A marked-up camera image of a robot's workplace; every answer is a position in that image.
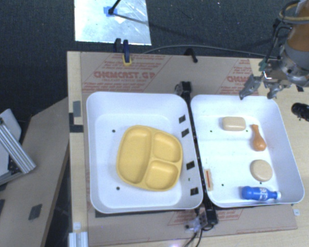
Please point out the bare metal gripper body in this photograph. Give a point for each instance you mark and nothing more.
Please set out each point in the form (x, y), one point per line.
(282, 72)

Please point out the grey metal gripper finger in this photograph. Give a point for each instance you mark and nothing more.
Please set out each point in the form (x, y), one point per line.
(274, 89)
(249, 86)

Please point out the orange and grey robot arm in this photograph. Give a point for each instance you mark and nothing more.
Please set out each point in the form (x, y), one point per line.
(302, 32)

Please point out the beige bread loaf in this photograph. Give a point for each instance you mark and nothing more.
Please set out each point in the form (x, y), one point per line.
(233, 123)

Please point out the orange chicken drumstick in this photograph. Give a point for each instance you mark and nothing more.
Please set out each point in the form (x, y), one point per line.
(258, 140)

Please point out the white plastic tray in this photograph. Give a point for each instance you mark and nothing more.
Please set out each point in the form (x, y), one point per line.
(108, 148)
(231, 158)

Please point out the thin black rod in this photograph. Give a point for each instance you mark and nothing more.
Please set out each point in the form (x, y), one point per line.
(194, 140)

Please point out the beige round biscuit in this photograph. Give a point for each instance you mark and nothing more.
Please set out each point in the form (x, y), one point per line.
(260, 170)

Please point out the brown cardboard board red print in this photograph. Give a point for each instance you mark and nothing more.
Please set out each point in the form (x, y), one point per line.
(159, 71)

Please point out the beige wafer with red stripe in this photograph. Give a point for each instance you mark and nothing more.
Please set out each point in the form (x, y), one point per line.
(208, 179)

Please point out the blue bottle white cap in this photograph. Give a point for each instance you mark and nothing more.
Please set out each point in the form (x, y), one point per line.
(256, 193)

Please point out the yellow divided plate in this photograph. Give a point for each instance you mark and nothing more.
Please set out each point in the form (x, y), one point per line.
(149, 158)

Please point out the black cylinder on white bracket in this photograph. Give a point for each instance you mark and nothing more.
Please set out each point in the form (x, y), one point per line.
(307, 107)

